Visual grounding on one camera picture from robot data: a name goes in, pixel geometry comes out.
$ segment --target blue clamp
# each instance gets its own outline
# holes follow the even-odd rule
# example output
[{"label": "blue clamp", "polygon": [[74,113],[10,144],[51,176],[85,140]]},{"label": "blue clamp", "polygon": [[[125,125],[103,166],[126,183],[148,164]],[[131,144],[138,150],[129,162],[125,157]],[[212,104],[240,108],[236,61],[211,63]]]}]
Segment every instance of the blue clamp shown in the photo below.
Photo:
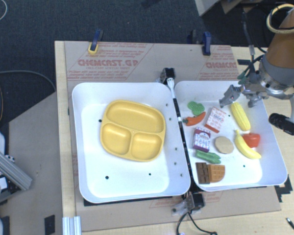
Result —
[{"label": "blue clamp", "polygon": [[95,32],[95,36],[93,41],[89,44],[88,53],[94,55],[98,50],[98,41],[101,40],[103,35],[103,31],[101,29],[97,29]]},{"label": "blue clamp", "polygon": [[201,43],[204,44],[204,46],[201,48],[202,54],[204,56],[210,56],[211,35],[209,31],[203,33]]}]

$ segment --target white cable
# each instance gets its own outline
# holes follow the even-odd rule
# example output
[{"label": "white cable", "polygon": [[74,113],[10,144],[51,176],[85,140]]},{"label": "white cable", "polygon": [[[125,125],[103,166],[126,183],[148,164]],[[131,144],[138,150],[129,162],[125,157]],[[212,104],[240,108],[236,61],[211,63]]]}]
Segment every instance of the white cable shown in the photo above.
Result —
[{"label": "white cable", "polygon": [[271,10],[270,14],[267,16],[267,27],[268,29],[273,32],[273,33],[278,33],[278,34],[290,34],[290,33],[294,33],[294,28],[293,29],[276,29],[271,25],[271,21],[270,18],[280,9],[282,8],[294,8],[293,4],[289,4],[289,3],[285,3],[282,5],[279,5],[277,7],[275,7],[273,10]]},{"label": "white cable", "polygon": [[5,6],[5,12],[4,12],[4,14],[0,17],[0,20],[1,20],[2,18],[5,17],[5,15],[6,15],[7,11],[8,11],[8,5],[6,4],[6,2],[5,2],[4,0],[1,0],[1,1],[4,3],[4,6]]}]

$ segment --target black pen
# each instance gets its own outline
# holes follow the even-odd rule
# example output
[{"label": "black pen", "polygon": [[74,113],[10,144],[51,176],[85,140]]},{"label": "black pen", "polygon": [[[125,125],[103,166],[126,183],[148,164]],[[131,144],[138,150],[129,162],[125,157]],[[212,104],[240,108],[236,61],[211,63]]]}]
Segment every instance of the black pen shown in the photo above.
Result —
[{"label": "black pen", "polygon": [[290,224],[290,226],[294,229],[294,224],[293,222],[287,217],[286,218],[287,222]]}]

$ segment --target purple box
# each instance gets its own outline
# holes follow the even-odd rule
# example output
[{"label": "purple box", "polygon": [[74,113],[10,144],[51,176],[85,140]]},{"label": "purple box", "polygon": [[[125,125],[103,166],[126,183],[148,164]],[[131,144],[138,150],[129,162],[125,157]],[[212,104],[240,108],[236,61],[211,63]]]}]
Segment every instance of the purple box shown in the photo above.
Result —
[{"label": "purple box", "polygon": [[210,149],[210,131],[196,127],[193,137],[193,149],[208,152]]}]

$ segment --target black floor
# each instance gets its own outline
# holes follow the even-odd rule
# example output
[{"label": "black floor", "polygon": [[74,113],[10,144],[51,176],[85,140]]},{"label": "black floor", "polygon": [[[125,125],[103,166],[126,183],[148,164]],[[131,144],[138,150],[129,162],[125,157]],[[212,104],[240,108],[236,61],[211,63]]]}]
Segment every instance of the black floor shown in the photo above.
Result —
[{"label": "black floor", "polygon": [[[200,17],[194,0],[5,0],[0,21],[0,71],[38,72],[55,83],[54,41],[91,41],[96,28],[103,41],[185,44],[196,29],[209,31],[212,44],[247,46],[236,7],[224,14],[217,3]],[[276,2],[264,0],[248,12],[248,29],[255,44],[267,47],[272,34],[264,19]],[[0,1],[0,16],[4,13]],[[48,95],[53,87],[29,73],[0,74],[4,108],[3,125]]]}]

